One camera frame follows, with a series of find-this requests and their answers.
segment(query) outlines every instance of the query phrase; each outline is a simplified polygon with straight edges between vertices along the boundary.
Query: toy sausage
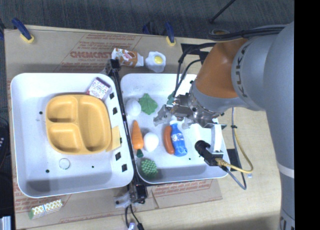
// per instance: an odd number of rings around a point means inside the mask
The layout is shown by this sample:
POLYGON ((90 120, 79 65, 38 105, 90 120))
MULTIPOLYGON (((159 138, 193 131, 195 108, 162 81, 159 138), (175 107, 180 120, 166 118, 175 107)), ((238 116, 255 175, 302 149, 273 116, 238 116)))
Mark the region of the toy sausage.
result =
POLYGON ((172 141, 171 141, 171 126, 168 125, 165 127, 164 129, 164 133, 163 133, 163 143, 164 143, 164 147, 165 147, 165 150, 173 155, 175 153, 175 149, 172 145, 172 141))

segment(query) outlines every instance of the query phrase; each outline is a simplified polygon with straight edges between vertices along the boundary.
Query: green leaf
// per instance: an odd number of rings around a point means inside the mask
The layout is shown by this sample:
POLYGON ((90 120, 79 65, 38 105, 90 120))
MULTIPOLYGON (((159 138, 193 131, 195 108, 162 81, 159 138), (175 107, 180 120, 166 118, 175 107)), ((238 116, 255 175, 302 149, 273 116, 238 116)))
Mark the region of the green leaf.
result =
POLYGON ((141 105, 141 111, 148 115, 154 113, 158 107, 158 104, 147 93, 139 99, 139 104, 141 105))

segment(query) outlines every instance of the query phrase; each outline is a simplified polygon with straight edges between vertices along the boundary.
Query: sink basin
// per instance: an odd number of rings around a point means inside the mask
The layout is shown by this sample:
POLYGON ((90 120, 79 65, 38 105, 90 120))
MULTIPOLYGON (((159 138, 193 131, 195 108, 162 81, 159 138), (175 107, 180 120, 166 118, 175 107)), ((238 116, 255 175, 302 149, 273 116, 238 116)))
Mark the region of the sink basin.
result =
POLYGON ((116 91, 103 74, 23 73, 11 81, 11 142, 17 183, 26 196, 117 188, 133 179, 117 93, 99 102, 84 96, 97 77, 116 91), (121 146, 106 152, 116 126, 121 146))

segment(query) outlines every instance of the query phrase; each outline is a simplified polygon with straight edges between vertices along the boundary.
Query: toy ice cream bar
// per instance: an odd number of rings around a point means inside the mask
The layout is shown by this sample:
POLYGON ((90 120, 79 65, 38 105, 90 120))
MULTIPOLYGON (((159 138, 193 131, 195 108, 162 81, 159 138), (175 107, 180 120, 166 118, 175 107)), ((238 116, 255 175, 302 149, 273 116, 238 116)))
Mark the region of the toy ice cream bar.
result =
POLYGON ((144 58, 135 51, 115 48, 111 54, 111 57, 112 59, 119 60, 120 65, 130 67, 142 67, 144 65, 144 58))
POLYGON ((29 218, 33 220, 36 218, 43 217, 44 215, 59 211, 61 207, 61 199, 37 207, 33 207, 29 212, 29 218))

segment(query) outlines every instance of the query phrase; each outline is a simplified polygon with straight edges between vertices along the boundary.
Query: yellow plate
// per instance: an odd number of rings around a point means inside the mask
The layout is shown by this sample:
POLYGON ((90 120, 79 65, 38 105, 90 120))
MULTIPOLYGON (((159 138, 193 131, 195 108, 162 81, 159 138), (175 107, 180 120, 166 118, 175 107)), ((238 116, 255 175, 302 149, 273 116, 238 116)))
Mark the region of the yellow plate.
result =
POLYGON ((48 102, 45 120, 49 142, 60 153, 98 153, 111 143, 106 105, 94 96, 57 96, 48 102))

